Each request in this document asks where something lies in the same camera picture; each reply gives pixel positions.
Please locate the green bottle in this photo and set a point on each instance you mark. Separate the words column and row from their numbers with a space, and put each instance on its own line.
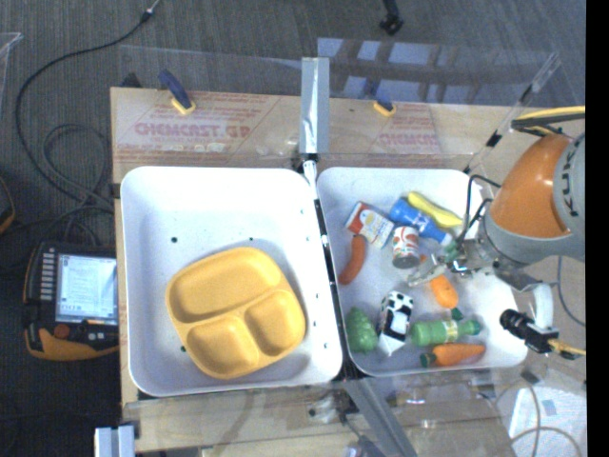
column 438, row 332

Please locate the black and white milk carton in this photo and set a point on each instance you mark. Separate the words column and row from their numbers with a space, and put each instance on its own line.
column 396, row 322

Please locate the short orange carrot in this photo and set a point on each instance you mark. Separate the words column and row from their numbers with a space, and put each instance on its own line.
column 445, row 293

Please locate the orange sausage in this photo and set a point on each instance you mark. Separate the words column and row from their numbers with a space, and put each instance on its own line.
column 354, row 260

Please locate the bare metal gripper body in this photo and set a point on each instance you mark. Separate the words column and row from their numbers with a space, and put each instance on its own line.
column 476, row 255

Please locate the red and white carton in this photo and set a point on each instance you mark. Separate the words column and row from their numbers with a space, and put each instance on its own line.
column 371, row 224

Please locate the yellow divided plate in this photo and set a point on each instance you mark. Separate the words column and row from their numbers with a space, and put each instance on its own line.
column 228, row 298

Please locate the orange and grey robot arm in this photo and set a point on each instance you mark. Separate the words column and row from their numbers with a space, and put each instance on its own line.
column 528, row 198

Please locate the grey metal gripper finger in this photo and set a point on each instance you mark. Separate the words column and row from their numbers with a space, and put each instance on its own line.
column 426, row 276
column 438, row 260

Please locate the blue bottle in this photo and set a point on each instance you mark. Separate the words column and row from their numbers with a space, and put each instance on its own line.
column 411, row 217

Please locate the black cylinder on white bracket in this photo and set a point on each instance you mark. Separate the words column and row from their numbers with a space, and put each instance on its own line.
column 523, row 325

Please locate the white plastic tray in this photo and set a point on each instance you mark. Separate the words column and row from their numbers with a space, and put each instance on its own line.
column 480, row 298
column 214, row 207

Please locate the brown cardboard board red print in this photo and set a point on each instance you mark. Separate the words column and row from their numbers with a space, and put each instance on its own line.
column 200, row 129

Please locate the green grapes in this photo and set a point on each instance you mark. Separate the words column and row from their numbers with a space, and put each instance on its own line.
column 360, row 331

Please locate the orange and white can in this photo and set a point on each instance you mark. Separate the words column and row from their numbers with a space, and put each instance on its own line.
column 405, row 248

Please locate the long orange carrot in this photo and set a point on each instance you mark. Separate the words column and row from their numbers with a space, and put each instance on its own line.
column 457, row 353

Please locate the yellow banana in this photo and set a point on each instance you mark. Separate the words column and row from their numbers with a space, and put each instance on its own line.
column 435, row 210

